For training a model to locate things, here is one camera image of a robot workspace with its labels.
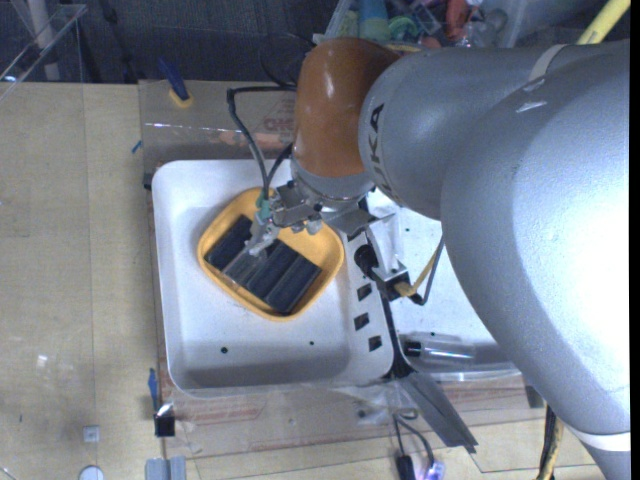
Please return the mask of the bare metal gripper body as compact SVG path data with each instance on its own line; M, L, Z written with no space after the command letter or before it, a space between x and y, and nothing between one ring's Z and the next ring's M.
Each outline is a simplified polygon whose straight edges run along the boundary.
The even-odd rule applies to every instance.
M360 206L362 200L332 199L301 180L290 180L276 188L269 207L274 224L294 233L318 234L327 225L345 234L358 234L373 222L373 216Z

